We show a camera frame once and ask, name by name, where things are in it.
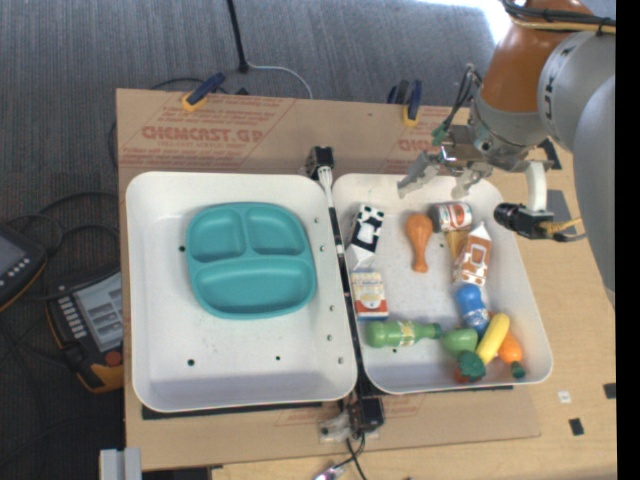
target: small milk carton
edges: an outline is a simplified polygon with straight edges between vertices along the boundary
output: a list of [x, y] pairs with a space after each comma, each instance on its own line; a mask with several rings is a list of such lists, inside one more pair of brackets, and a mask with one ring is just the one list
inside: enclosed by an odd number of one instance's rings
[[453, 264], [453, 282], [484, 285], [487, 280], [489, 258], [491, 256], [491, 237], [481, 222], [469, 232], [464, 245]]
[[371, 267], [382, 230], [384, 212], [362, 204], [351, 225], [351, 234], [345, 249], [349, 271]]
[[353, 272], [351, 286], [358, 320], [384, 320], [389, 316], [380, 272]]

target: white tray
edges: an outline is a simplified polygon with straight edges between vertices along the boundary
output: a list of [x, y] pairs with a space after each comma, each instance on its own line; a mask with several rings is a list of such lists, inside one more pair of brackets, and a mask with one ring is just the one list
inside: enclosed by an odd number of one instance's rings
[[[302, 222], [318, 289], [302, 309], [259, 320], [217, 318], [191, 290], [185, 234], [207, 206], [281, 205]], [[126, 192], [132, 377], [160, 412], [337, 400], [357, 379], [327, 201], [295, 175], [148, 172]]]
[[[385, 212], [373, 268], [382, 275], [389, 307], [389, 318], [437, 322], [443, 330], [461, 326], [453, 299], [451, 272], [453, 260], [443, 233], [434, 233], [426, 258], [429, 271], [411, 269], [412, 249], [404, 232], [404, 221], [412, 211], [426, 212], [430, 205], [451, 201], [455, 179], [438, 176], [403, 199], [396, 183], [402, 176], [348, 174], [334, 184], [333, 197], [346, 240], [351, 219], [360, 204]], [[409, 347], [372, 348], [364, 343], [365, 322], [359, 322], [361, 350], [367, 376], [379, 389], [392, 394], [496, 387], [536, 383], [545, 380], [552, 369], [552, 355], [525, 272], [514, 234], [493, 219], [494, 208], [502, 201], [500, 193], [487, 181], [471, 187], [463, 199], [471, 206], [474, 223], [484, 221], [492, 239], [491, 258], [482, 297], [489, 311], [502, 311], [511, 317], [511, 330], [520, 341], [526, 376], [516, 381], [499, 360], [487, 366], [487, 375], [472, 384], [460, 384], [454, 377], [454, 360], [439, 340], [422, 339]]]

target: electronic device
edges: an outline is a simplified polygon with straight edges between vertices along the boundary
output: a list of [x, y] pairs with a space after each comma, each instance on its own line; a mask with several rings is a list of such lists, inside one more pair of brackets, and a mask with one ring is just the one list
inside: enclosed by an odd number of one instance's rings
[[31, 286], [46, 262], [44, 247], [0, 224], [0, 311]]
[[122, 276], [112, 262], [58, 279], [47, 318], [71, 370], [93, 393], [122, 387]]

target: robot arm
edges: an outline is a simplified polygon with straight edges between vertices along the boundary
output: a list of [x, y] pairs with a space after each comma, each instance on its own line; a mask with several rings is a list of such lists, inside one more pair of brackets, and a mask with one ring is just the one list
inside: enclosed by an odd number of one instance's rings
[[615, 21], [593, 16], [577, 0], [503, 4], [513, 24], [484, 79], [465, 72], [479, 86], [467, 124], [451, 125], [451, 115], [434, 131], [440, 154], [422, 154], [398, 183], [399, 194], [436, 170], [458, 177], [456, 199], [493, 168], [525, 173], [528, 206], [499, 205], [496, 221], [527, 238], [560, 239], [545, 208], [551, 162], [526, 158], [551, 137], [573, 154], [582, 222], [615, 307]]

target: green toy bottle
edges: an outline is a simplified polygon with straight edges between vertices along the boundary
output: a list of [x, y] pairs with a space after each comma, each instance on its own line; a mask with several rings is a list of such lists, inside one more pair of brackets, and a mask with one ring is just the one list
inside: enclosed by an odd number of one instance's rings
[[367, 345], [374, 348], [407, 347], [422, 338], [437, 339], [442, 336], [440, 324], [419, 324], [412, 321], [367, 322]]

